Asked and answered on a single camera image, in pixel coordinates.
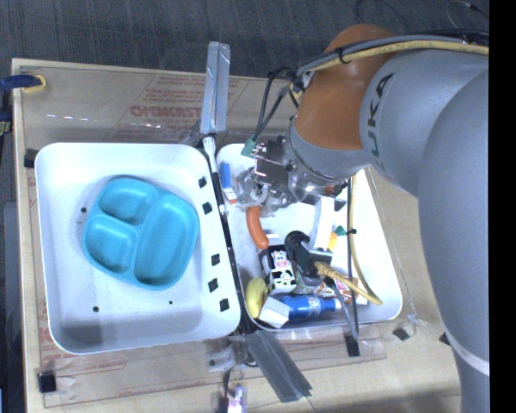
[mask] dark floor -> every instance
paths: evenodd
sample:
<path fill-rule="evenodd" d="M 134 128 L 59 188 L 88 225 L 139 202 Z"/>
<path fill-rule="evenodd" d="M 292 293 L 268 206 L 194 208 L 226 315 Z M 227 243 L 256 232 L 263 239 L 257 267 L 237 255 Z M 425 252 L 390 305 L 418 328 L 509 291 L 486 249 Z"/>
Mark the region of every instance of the dark floor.
<path fill-rule="evenodd" d="M 488 32 L 488 13 L 489 0 L 0 0 L 0 78 L 9 75 L 13 57 L 201 72 L 206 55 L 194 51 L 206 53 L 211 40 L 230 44 L 231 74 L 265 77 L 273 68 L 317 55 L 355 23 L 375 23 L 395 34 Z M 15 346 L 4 328 L 11 324 L 3 213 L 15 201 L 12 150 L 6 135 L 0 169 L 0 387 L 7 352 Z"/>

